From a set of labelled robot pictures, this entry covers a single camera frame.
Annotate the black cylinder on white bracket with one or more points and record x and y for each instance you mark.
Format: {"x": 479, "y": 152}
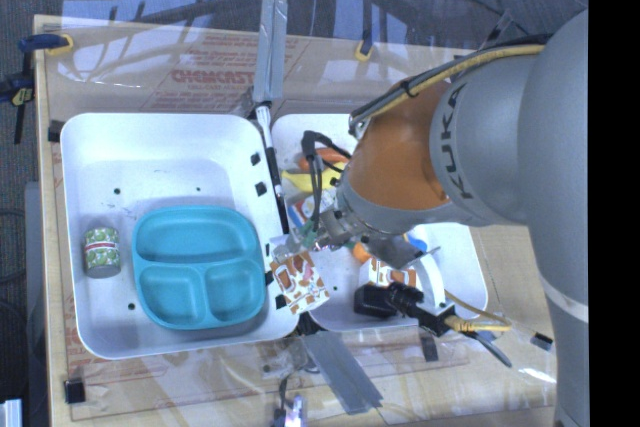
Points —
{"x": 390, "y": 300}

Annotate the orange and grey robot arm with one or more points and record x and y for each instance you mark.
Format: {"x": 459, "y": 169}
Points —
{"x": 500, "y": 140}

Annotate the green and white can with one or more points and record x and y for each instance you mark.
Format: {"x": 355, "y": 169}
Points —
{"x": 102, "y": 252}

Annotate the orange carrot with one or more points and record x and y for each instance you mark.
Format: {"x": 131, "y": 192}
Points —
{"x": 327, "y": 155}

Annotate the brown cardboard board red print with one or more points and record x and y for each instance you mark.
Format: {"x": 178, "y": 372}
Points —
{"x": 125, "y": 65}

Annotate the blue divided plate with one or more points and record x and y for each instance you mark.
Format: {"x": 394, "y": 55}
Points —
{"x": 200, "y": 265}

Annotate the blue and white item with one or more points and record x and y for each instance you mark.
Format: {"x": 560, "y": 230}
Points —
{"x": 419, "y": 241}

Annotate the thin black and white rod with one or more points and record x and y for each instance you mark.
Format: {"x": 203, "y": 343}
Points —
{"x": 271, "y": 165}

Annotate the yellow banana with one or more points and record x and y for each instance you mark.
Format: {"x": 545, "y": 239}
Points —
{"x": 300, "y": 179}

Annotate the white red and blue packet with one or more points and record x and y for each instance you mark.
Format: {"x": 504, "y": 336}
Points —
{"x": 300, "y": 212}

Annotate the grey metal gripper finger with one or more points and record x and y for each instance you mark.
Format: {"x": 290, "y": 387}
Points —
{"x": 286, "y": 249}

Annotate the white plastic tray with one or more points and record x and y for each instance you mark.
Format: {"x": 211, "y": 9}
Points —
{"x": 165, "y": 150}
{"x": 345, "y": 305}

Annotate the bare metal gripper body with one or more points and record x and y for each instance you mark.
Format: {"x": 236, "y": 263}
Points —
{"x": 334, "y": 230}

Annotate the small orange round item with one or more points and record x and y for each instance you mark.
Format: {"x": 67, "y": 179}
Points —
{"x": 362, "y": 253}

